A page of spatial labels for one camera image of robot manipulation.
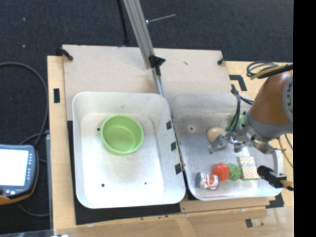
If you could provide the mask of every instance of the metal pole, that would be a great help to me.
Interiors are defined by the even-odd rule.
[[[152,68],[149,57],[154,56],[153,44],[148,32],[146,20],[139,0],[123,0],[129,20],[131,22],[138,46],[141,50],[146,68]],[[157,92],[165,97],[160,75],[153,69],[153,77]]]

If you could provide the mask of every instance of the black bracket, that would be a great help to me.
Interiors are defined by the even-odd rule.
[[[57,56],[63,56],[63,55],[65,55],[67,58],[68,58],[68,60],[70,60],[70,61],[72,61],[74,58],[73,58],[73,56],[71,56],[65,49],[63,49],[63,48],[58,48],[57,50],[56,50],[56,53],[55,53]]]
[[[149,56],[150,66],[155,68],[156,74],[161,76],[160,66],[165,62],[165,59],[159,58],[157,56],[151,55]]]

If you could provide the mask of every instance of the red tomato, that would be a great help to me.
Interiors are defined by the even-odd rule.
[[[231,173],[226,164],[219,163],[212,169],[212,174],[217,175],[219,181],[225,181],[229,178]]]

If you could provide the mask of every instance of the wooden table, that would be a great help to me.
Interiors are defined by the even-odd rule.
[[[254,98],[263,81],[245,76],[249,62],[225,62],[229,75],[242,75]],[[56,235],[69,236],[290,236],[294,234],[293,192],[283,189],[284,207],[266,209],[273,197],[228,199],[221,201],[180,202],[181,213],[144,218],[121,219],[76,225],[73,181],[69,156],[63,57],[48,56],[49,120],[51,138],[52,208]],[[241,91],[239,84],[234,83]],[[60,102],[54,103],[54,89]],[[280,139],[287,157],[293,163],[293,151],[284,137]],[[279,141],[271,144],[280,147]],[[284,159],[284,172],[293,180],[293,169]]]

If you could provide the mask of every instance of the white tray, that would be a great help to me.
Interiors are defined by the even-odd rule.
[[[280,193],[281,189],[272,187],[263,179],[226,180],[219,182],[215,191],[197,189],[196,174],[211,173],[212,168],[220,162],[238,165],[237,157],[253,156],[257,167],[265,165],[273,169],[274,160],[272,155],[265,155],[254,147],[244,147],[241,152],[235,153],[232,144],[210,154],[206,131],[212,126],[225,129],[229,125],[237,107],[236,97],[232,94],[181,94],[174,97],[171,107],[188,188],[197,199],[274,197]],[[241,113],[248,109],[249,105],[242,104]]]
[[[144,143],[120,156],[103,145],[103,121],[114,114],[136,118]],[[168,102],[157,94],[82,92],[73,100],[76,194],[88,208],[172,204],[182,200],[185,184],[175,166],[180,163]]]

